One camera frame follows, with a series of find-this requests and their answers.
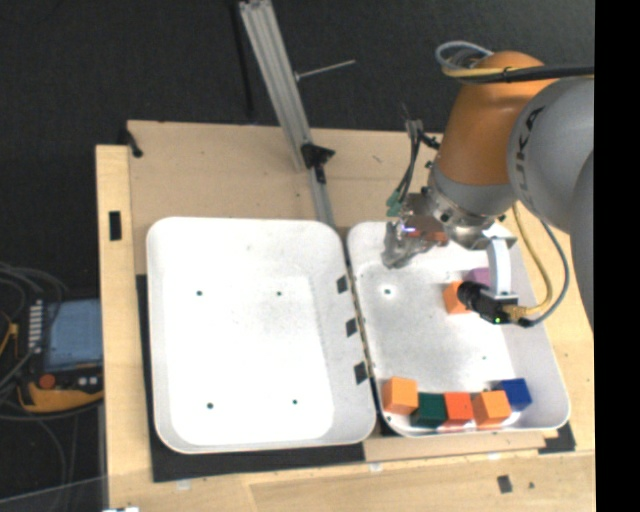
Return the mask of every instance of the empty white tray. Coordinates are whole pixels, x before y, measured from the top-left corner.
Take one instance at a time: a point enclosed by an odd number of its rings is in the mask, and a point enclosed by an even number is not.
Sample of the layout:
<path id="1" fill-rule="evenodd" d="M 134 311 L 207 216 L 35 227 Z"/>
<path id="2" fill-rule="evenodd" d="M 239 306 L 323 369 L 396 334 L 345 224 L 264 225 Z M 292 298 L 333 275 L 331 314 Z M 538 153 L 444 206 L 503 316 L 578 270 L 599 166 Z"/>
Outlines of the empty white tray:
<path id="1" fill-rule="evenodd" d="M 375 405 L 331 228 L 166 218 L 148 233 L 147 273 L 154 420 L 167 446 L 269 450 L 371 433 Z"/>
<path id="2" fill-rule="evenodd" d="M 498 326 L 475 313 L 449 315 L 445 309 L 444 288 L 472 269 L 488 267 L 487 253 L 451 242 L 416 256 L 407 267 L 390 270 L 380 256 L 385 226 L 385 222 L 358 224 L 349 232 L 347 244 L 378 395 L 393 376 L 415 379 L 419 391 L 431 393 L 474 393 L 496 381 L 522 377 L 533 403 L 513 413 L 502 428 L 562 426 L 569 417 L 569 399 L 544 325 Z M 500 225 L 485 233 L 511 235 Z M 518 245 L 509 251 L 512 289 L 520 304 L 533 305 L 536 300 Z M 408 416 L 398 414 L 384 417 L 404 436 L 460 430 L 413 427 Z M 474 423 L 466 430 L 475 430 Z"/>

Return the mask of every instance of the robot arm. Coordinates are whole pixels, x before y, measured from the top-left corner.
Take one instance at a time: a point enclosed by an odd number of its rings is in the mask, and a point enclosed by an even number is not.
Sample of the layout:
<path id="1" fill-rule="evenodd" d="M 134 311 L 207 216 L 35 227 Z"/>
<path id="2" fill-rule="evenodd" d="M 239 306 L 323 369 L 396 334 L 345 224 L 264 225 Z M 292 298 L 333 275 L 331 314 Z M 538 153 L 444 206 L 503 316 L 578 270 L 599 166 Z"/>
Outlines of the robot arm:
<path id="1" fill-rule="evenodd" d="M 469 48 L 464 50 L 459 53 L 468 60 Z M 436 55 L 447 62 L 440 49 Z M 428 187 L 408 194 L 401 205 L 388 203 L 399 220 L 387 226 L 383 261 L 390 268 L 407 265 L 438 245 L 433 233 L 440 233 L 440 245 L 452 240 L 484 250 L 490 244 L 484 231 L 519 200 L 544 223 L 569 233 L 593 327 L 594 80 L 584 76 L 588 69 L 548 68 L 518 52 L 484 50 L 475 57 L 473 68 L 445 70 L 465 84 Z M 427 219 L 429 229 L 416 228 Z"/>

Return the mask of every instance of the black floor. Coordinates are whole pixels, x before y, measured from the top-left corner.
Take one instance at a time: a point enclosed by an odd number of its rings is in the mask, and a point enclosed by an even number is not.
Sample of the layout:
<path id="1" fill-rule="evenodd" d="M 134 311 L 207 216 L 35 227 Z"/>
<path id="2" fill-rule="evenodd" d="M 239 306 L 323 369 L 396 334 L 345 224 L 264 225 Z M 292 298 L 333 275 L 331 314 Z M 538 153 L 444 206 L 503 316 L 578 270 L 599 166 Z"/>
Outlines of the black floor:
<path id="1" fill-rule="evenodd" d="M 42 269 L 98 296 L 96 144 L 117 143 L 128 119 L 275 124 L 232 5 L 0 2 L 1 262 Z M 595 0 L 274 6 L 296 71 L 357 61 L 300 83 L 314 127 L 402 130 L 406 108 L 427 130 L 443 130 L 458 85 L 440 73 L 433 52 L 450 40 L 549 64 L 595 58 Z M 100 475 L 98 423 L 95 410 L 77 424 L 51 422 L 67 466 L 73 459 L 72 480 Z M 0 498 L 58 485 L 60 464 L 39 423 L 0 420 Z"/>

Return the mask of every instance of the orange block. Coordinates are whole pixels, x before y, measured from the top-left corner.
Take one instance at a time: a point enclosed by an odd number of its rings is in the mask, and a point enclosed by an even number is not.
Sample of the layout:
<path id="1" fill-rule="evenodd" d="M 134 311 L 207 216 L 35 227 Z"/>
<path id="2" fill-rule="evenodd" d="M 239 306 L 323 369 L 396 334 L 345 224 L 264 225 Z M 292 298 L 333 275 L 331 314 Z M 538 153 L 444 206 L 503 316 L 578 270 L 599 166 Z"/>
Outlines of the orange block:
<path id="1" fill-rule="evenodd" d="M 483 391 L 471 401 L 479 428 L 495 427 L 511 416 L 511 406 L 503 390 Z"/>
<path id="2" fill-rule="evenodd" d="M 442 424 L 444 427 L 459 427 L 473 419 L 473 406 L 469 393 L 444 393 L 444 405 L 447 409 L 447 421 Z"/>
<path id="3" fill-rule="evenodd" d="M 418 383 L 391 377 L 382 386 L 382 408 L 394 414 L 411 414 L 418 408 Z"/>
<path id="4" fill-rule="evenodd" d="M 447 308 L 447 312 L 450 315 L 457 315 L 460 313 L 469 313 L 470 310 L 458 300 L 458 288 L 463 281 L 453 281 L 442 292 L 442 298 L 444 299 L 444 305 Z"/>

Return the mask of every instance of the dark green block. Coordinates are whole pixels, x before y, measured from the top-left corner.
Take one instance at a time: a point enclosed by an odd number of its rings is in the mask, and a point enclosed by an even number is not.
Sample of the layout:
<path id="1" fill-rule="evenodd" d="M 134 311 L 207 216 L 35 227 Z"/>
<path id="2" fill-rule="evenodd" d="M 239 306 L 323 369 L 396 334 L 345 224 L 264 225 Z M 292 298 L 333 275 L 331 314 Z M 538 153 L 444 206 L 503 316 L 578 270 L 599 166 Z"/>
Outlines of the dark green block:
<path id="1" fill-rule="evenodd" d="M 444 395 L 439 393 L 418 393 L 418 408 L 411 413 L 414 427 L 437 428 L 447 420 Z"/>

